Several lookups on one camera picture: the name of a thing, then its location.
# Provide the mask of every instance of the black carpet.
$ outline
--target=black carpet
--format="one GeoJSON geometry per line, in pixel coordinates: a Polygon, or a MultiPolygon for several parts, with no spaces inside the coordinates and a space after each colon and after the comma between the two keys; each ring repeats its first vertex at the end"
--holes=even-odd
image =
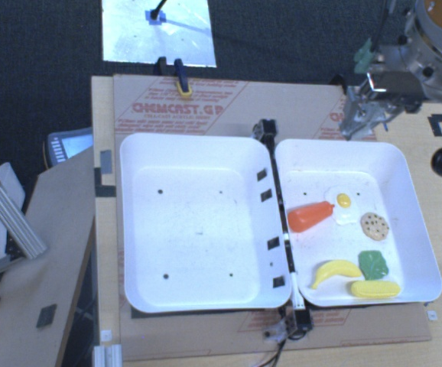
{"type": "MultiPolygon", "coordinates": [[[[208,1],[218,67],[190,76],[328,83],[340,73],[357,84],[353,54],[382,0],[208,1]]],[[[401,12],[413,4],[398,0],[384,42],[403,32],[401,12]]],[[[0,164],[11,163],[28,194],[47,135],[91,125],[91,76],[152,72],[102,61],[101,10],[101,0],[0,0],[0,164]]]]}

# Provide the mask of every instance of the white tray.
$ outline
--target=white tray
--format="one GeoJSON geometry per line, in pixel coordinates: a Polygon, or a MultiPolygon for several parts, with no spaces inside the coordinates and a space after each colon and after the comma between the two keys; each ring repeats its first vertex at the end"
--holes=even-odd
{"type": "Polygon", "coordinates": [[[125,292],[133,307],[154,313],[284,304],[291,282],[262,144],[139,133],[122,142],[120,162],[125,292]],[[268,248],[272,239],[278,246],[268,248]]]}
{"type": "Polygon", "coordinates": [[[393,145],[357,141],[285,140],[276,148],[286,211],[327,200],[338,193],[352,199],[356,222],[339,225],[333,216],[302,233],[291,232],[297,282],[303,296],[318,306],[389,304],[432,301],[442,291],[442,279],[404,155],[393,145]],[[387,238],[365,236],[360,217],[383,216],[387,238]],[[388,299],[361,299],[349,292],[355,278],[335,276],[310,288],[325,261],[346,259],[359,265],[361,251],[380,251],[389,273],[382,280],[397,282],[401,293],[388,299]]]}

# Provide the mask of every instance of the silver reflective sheet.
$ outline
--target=silver reflective sheet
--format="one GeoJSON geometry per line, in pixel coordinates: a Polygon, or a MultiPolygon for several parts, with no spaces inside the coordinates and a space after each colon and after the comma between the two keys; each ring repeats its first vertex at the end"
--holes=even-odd
{"type": "Polygon", "coordinates": [[[216,67],[207,0],[167,0],[166,21],[150,24],[145,12],[161,0],[102,0],[103,59],[126,63],[216,67]]]}

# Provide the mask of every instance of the tray with toy food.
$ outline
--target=tray with toy food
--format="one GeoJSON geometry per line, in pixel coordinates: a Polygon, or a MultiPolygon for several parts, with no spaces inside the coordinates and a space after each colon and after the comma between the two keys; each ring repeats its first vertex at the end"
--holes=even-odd
{"type": "Polygon", "coordinates": [[[438,266],[396,147],[284,140],[275,162],[269,152],[253,138],[124,139],[118,198],[133,307],[274,308],[296,287],[322,307],[439,296],[438,266]]]}

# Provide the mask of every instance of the cookie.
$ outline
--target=cookie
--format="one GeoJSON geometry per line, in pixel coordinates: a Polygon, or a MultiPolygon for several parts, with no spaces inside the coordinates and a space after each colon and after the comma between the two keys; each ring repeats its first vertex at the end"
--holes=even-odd
{"type": "Polygon", "coordinates": [[[360,218],[360,225],[364,234],[375,241],[382,241],[388,236],[389,225],[377,213],[367,212],[360,218]]]}

